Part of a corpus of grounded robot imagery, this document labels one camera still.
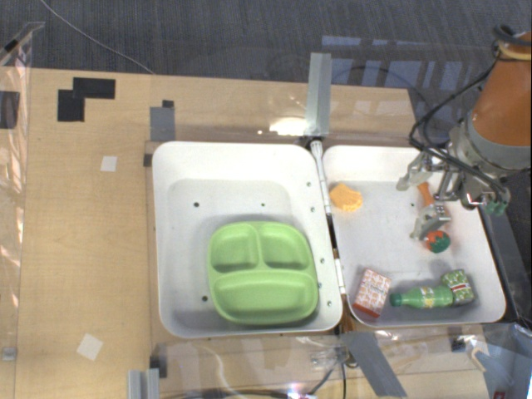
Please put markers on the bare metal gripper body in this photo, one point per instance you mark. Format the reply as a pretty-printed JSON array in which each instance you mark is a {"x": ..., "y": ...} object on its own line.
[{"x": 467, "y": 181}]

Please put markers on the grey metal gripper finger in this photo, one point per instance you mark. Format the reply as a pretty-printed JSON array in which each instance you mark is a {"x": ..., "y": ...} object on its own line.
[
  {"x": 430, "y": 220},
  {"x": 413, "y": 175}
]

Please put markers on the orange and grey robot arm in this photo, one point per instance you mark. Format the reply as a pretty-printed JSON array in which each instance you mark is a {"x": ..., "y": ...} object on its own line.
[{"x": 505, "y": 98}]

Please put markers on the red tomato with green leaves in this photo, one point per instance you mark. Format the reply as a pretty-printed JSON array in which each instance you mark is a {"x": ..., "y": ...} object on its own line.
[{"x": 438, "y": 241}]

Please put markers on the orange carrot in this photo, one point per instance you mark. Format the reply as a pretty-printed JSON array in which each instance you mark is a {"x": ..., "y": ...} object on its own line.
[{"x": 426, "y": 193}]

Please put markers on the white plastic tray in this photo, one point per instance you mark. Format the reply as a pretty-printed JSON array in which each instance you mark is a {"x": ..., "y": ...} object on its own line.
[
  {"x": 386, "y": 231},
  {"x": 187, "y": 168}
]

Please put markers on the green can with red band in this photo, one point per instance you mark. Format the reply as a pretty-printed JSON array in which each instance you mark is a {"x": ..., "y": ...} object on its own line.
[{"x": 458, "y": 287}]

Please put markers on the green plastic bottle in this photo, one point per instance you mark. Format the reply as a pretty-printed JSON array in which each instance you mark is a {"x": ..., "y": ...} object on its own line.
[{"x": 428, "y": 296}]

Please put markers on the thin black and white rod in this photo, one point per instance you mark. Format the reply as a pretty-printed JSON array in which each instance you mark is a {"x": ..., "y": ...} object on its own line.
[{"x": 323, "y": 181}]

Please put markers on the orange and white carton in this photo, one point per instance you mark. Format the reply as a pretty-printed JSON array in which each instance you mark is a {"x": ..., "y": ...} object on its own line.
[{"x": 372, "y": 292}]

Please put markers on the green divided plate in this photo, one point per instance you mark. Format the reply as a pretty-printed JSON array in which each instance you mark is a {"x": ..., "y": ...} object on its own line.
[{"x": 266, "y": 277}]

